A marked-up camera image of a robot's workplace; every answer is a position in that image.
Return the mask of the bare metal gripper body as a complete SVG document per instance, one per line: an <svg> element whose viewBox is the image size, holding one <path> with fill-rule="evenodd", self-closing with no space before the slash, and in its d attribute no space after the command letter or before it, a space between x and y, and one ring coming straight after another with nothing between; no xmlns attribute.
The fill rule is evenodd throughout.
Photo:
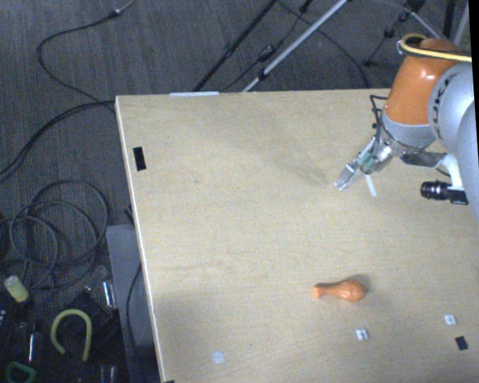
<svg viewBox="0 0 479 383"><path fill-rule="evenodd" d="M357 156L357 167L363 174L371 174L384 169L393 158L409 166L435 168L446 156L399 143L397 140L384 140L372 137L371 141Z"/></svg>

